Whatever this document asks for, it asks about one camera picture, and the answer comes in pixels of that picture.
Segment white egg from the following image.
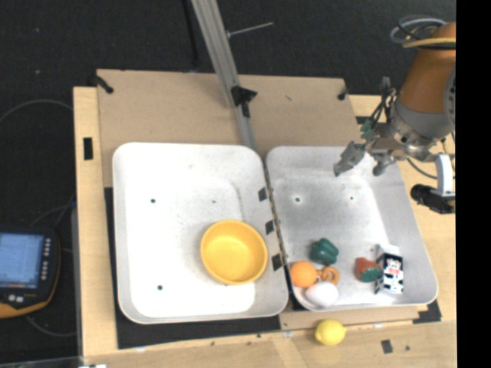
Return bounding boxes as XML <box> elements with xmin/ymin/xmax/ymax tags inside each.
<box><xmin>305</xmin><ymin>281</ymin><xmax>339</xmax><ymax>307</ymax></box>

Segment white cow print milk carton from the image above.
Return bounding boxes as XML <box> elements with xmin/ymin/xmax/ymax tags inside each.
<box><xmin>374</xmin><ymin>243</ymin><xmax>404</xmax><ymax>295</ymax></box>

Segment red strawberry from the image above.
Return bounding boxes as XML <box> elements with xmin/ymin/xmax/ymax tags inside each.
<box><xmin>354</xmin><ymin>257</ymin><xmax>383</xmax><ymax>283</ymax></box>

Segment yellow lemon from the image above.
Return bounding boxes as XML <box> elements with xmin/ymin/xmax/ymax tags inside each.
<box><xmin>315</xmin><ymin>318</ymin><xmax>347</xmax><ymax>347</ymax></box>

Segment white plastic tray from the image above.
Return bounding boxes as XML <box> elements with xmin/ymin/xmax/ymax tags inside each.
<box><xmin>111</xmin><ymin>141</ymin><xmax>289</xmax><ymax>324</ymax></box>
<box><xmin>265</xmin><ymin>145</ymin><xmax>439</xmax><ymax>312</ymax></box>

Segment black cylinder on white bracket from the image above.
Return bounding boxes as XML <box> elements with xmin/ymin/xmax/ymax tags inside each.
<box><xmin>410</xmin><ymin>153</ymin><xmax>456</xmax><ymax>215</ymax></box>

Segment orange pretzel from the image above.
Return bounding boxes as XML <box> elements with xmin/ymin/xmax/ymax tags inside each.
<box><xmin>316</xmin><ymin>265</ymin><xmax>341</xmax><ymax>286</ymax></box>

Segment orange fruit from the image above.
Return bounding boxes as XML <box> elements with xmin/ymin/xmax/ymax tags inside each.
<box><xmin>289</xmin><ymin>260</ymin><xmax>318</xmax><ymax>288</ymax></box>

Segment brown cardboard board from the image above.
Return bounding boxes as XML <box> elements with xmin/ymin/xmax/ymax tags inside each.
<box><xmin>95</xmin><ymin>68</ymin><xmax>430</xmax><ymax>331</ymax></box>

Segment thin black and white rod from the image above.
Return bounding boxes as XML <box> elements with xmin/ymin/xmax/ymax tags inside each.
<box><xmin>262</xmin><ymin>159</ymin><xmax>291</xmax><ymax>275</ymax></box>

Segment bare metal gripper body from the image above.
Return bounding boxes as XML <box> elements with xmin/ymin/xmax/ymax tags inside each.
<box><xmin>364</xmin><ymin>123</ymin><xmax>438</xmax><ymax>164</ymax></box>

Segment yellow bowl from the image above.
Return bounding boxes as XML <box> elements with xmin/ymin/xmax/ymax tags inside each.
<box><xmin>199</xmin><ymin>219</ymin><xmax>269</xmax><ymax>285</ymax></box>

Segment green bell pepper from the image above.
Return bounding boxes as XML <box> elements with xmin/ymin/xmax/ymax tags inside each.
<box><xmin>309</xmin><ymin>238</ymin><xmax>340</xmax><ymax>266</ymax></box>

